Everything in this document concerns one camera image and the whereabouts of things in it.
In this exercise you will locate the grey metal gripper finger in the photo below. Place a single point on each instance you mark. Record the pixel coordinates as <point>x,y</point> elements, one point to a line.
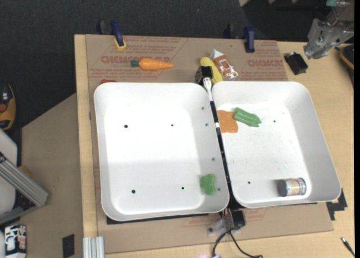
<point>316,37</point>
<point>339,37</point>

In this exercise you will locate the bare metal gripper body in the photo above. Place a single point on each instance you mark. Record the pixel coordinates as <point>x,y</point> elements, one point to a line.
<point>341,16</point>

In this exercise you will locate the orange and white carton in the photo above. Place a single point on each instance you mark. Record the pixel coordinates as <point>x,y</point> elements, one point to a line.
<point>226,68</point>

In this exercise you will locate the green pea pods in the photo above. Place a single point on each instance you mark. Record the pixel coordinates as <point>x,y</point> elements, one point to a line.
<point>247,117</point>

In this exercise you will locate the yellow corn cob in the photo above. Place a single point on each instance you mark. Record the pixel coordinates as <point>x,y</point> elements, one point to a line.
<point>211,69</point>

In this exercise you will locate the flat orange slice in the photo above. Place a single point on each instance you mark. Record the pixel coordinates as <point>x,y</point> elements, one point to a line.
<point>227,124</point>

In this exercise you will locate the white plastic tray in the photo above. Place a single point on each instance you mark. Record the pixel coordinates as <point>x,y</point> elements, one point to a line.
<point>152,153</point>
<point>270,153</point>

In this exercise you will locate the brown cardboard board, red print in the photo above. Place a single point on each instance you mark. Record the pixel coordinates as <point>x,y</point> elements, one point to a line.
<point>180,51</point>

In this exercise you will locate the thin black and white rod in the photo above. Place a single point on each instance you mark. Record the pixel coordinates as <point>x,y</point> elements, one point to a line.
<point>220,136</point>

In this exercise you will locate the small yellow and white can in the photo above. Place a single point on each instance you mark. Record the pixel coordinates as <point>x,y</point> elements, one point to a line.
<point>294,187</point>

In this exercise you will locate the orange carrot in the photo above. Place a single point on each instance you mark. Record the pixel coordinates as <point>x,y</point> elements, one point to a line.
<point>153,64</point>

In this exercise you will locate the green lettuce leaf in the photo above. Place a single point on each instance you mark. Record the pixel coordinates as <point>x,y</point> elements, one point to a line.
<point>207,185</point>

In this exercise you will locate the blue and white carton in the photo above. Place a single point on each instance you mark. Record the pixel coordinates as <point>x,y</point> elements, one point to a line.
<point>15,240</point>

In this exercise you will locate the black cylinder on white bracket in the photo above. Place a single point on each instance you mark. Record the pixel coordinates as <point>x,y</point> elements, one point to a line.
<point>296,63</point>

